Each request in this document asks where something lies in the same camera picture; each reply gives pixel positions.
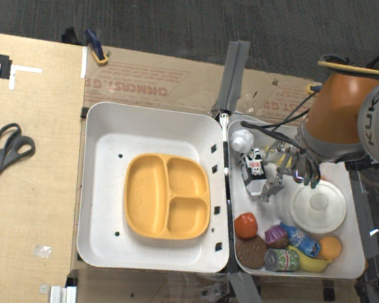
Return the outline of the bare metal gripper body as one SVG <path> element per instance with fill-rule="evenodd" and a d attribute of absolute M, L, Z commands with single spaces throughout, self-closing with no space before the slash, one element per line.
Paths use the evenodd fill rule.
<path fill-rule="evenodd" d="M 284 175 L 305 186 L 310 181 L 310 161 L 296 146 L 282 140 L 276 140 L 270 145 L 267 164 L 275 165 L 275 174 L 267 177 L 266 185 L 283 187 Z"/>

